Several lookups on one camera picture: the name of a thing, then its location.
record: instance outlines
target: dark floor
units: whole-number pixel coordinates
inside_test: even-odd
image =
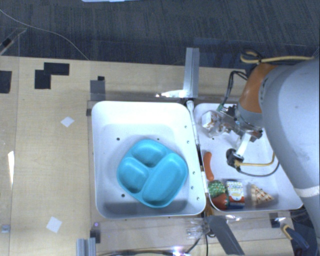
[[[318,0],[1,1],[13,18],[63,35],[90,60],[183,65],[186,47],[200,48],[200,65],[241,67],[252,47],[265,56],[310,56],[319,47]],[[0,40],[14,27],[0,13]],[[7,55],[85,59],[65,39],[29,28]]]

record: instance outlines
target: white diamond sticker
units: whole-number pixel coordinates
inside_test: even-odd
[[[58,220],[55,217],[51,217],[48,225],[46,225],[46,228],[54,233],[58,233],[61,224],[62,224],[61,220]]]
[[[71,117],[67,116],[61,121],[61,124],[63,124],[65,127],[69,127],[74,121],[75,120],[73,120]]]

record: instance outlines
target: yellow cable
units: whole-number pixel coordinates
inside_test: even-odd
[[[270,166],[274,163],[275,157],[276,157],[276,155],[273,152],[271,162],[269,162],[269,163],[250,163],[250,162],[240,162],[238,160],[235,160],[234,165],[236,167],[240,167],[240,166],[266,167],[266,166]]]
[[[257,56],[256,53],[248,51],[246,52],[249,55],[254,57]],[[278,61],[309,61],[314,59],[314,57],[305,57],[305,56],[279,56],[279,57],[272,57],[272,58],[262,58],[262,59],[246,59],[243,54],[240,55],[240,60],[244,63],[248,64],[258,64],[258,63],[268,63],[268,62],[278,62]]]

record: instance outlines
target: metal bracket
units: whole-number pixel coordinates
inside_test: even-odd
[[[76,241],[76,256],[96,256],[96,239],[78,239]]]
[[[187,48],[185,53],[183,89],[170,90],[160,95],[167,98],[197,98],[199,90],[199,64],[199,48]]]

